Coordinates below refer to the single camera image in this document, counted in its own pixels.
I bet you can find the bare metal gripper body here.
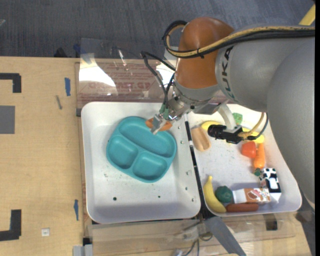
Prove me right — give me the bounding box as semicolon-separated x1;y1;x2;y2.
159;92;199;123

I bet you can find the orange toy food piece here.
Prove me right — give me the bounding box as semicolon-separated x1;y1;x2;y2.
145;117;174;132

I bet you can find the blue divided plate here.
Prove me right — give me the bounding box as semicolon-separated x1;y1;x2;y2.
105;115;178;184

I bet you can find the yellow banana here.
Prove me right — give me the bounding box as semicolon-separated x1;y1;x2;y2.
200;120;223;132
202;175;227;214

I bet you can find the tan hot dog bun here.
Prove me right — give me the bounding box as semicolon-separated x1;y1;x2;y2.
190;125;212;153

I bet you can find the thin black and white rod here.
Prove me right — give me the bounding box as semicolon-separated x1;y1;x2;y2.
183;113;207;214

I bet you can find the white plastic tray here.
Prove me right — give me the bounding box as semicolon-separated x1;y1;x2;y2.
80;100;202;225
186;103;303;218

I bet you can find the orange bell pepper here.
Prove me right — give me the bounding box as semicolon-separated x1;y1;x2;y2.
240;140;258;159

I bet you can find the yellow toy food piece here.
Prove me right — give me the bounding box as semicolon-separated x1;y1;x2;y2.
240;127;266;145

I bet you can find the dark green round vegetable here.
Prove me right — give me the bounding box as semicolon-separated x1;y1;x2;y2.
214;185;234;204

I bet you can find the orange carrot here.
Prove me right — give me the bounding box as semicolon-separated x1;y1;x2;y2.
253;142;267;177

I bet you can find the white carton with brown print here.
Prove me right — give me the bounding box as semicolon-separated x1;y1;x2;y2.
232;187;280;205

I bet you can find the brown sausage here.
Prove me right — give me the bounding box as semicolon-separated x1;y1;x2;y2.
225;202;260;214

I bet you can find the black and white carton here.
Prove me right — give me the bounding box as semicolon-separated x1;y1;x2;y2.
258;167;283;195

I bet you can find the black cylinder on white bracket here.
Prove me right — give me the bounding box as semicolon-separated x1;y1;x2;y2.
206;103;245;145

